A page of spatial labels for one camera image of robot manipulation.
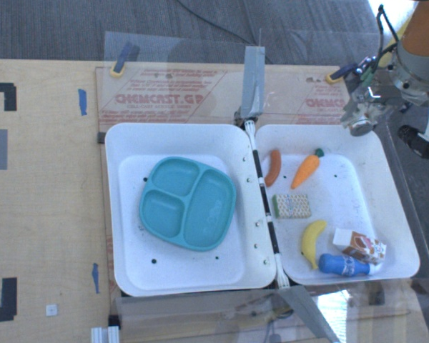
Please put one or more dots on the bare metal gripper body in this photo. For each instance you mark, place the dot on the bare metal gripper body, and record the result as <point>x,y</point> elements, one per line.
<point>386,93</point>

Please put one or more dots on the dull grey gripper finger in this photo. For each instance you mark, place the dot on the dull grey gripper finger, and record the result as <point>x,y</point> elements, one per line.
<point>362,127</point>
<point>348,114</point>

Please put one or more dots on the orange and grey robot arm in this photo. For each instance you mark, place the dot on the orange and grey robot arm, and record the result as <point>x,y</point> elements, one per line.
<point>419,20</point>

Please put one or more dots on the orange toy carrot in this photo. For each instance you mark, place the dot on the orange toy carrot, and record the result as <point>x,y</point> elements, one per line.
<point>305,172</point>

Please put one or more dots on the white plastic tray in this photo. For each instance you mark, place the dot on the white plastic tray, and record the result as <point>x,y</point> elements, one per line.
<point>375,206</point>
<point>186,273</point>

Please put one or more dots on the orange-brown toy sausage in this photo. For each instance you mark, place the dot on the orange-brown toy sausage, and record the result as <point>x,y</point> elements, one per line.
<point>273,168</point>

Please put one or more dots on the white and green patterned packet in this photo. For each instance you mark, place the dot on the white and green patterned packet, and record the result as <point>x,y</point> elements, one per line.
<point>292,206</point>

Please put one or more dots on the white and brown carton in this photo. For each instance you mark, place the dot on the white and brown carton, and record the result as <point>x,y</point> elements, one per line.
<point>359,245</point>

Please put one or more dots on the yellow banana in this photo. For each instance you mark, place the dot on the yellow banana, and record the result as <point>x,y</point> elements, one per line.
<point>310,243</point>

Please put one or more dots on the blue bottle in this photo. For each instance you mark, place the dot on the blue bottle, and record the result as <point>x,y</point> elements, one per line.
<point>337,264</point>

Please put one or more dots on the brown cardboard board red print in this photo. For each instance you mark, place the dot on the brown cardboard board red print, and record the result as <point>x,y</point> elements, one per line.
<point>200,95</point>

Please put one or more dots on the teal divided plate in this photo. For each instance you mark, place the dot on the teal divided plate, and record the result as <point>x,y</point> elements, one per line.
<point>207,209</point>

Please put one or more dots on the black cylinder on white bracket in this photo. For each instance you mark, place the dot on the black cylinder on white bracket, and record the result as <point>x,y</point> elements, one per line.
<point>416,142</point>

